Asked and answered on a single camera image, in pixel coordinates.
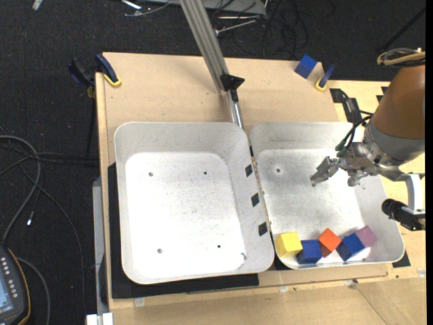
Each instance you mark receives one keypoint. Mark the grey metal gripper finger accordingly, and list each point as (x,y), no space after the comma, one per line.
(324,171)
(356,178)

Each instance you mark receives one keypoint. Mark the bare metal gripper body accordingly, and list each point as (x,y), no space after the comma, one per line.
(362,161)

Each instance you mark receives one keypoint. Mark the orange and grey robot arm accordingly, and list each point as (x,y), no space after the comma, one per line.
(402,113)

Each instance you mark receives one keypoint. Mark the white plastic tray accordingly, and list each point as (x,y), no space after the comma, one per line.
(304,201)
(182,215)

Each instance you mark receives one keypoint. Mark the pink cube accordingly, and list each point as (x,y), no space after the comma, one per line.
(367,236)

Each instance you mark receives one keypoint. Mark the blue cube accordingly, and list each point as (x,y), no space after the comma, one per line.
(353,244)
(310,250)
(306,65)

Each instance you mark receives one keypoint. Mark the orange cube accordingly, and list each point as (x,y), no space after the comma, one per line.
(329,239)

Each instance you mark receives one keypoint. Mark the yellow cube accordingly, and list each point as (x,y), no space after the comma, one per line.
(289,243)

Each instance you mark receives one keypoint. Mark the pale wood board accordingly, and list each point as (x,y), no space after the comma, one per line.
(162,93)

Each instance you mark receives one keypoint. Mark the black cylinder on white bracket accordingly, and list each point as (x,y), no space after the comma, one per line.
(402,213)

